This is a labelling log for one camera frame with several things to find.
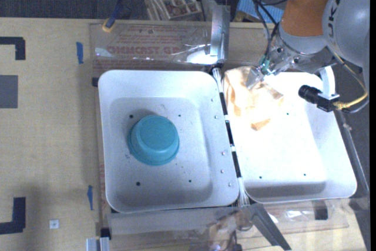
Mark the teal bowl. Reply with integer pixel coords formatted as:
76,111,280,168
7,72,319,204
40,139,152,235
126,114,181,166

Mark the white plastic tray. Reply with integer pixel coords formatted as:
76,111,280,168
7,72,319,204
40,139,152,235
222,69,358,205
97,69,240,213

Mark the yellow cloth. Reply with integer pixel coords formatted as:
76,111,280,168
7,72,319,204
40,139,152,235
223,65,286,132

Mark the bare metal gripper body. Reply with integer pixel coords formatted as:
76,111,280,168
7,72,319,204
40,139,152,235
257,41,317,76

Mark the black cylinder on white bracket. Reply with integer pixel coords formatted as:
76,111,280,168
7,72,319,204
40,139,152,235
297,65,341,113

